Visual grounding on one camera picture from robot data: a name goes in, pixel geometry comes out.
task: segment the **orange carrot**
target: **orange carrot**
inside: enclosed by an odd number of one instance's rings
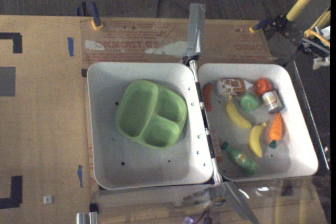
[[[277,143],[282,137],[282,119],[281,114],[277,113],[273,120],[271,129],[269,131],[269,138],[271,138],[272,142],[269,144],[270,147],[276,148]]]
[[[210,94],[213,90],[214,86],[209,82],[203,87],[203,98],[204,98],[204,105],[206,111],[212,110]]]

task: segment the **tin can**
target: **tin can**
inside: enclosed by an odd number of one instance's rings
[[[262,100],[264,101],[264,105],[267,108],[267,112],[269,114],[278,113],[283,109],[276,91],[265,92],[262,95]]]

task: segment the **toy banana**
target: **toy banana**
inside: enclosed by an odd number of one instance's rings
[[[259,137],[260,134],[263,130],[263,128],[266,126],[266,123],[262,123],[260,125],[256,125],[251,129],[250,132],[250,138],[248,140],[248,144],[251,148],[251,150],[259,157],[261,158],[263,155],[263,151],[261,150],[261,146],[260,146],[260,141],[259,141]]]
[[[235,104],[232,102],[232,96],[230,95],[229,97],[229,102],[226,105],[226,112],[229,118],[239,127],[243,129],[248,129],[252,127],[252,124],[245,119],[242,115],[239,114],[237,111]]]

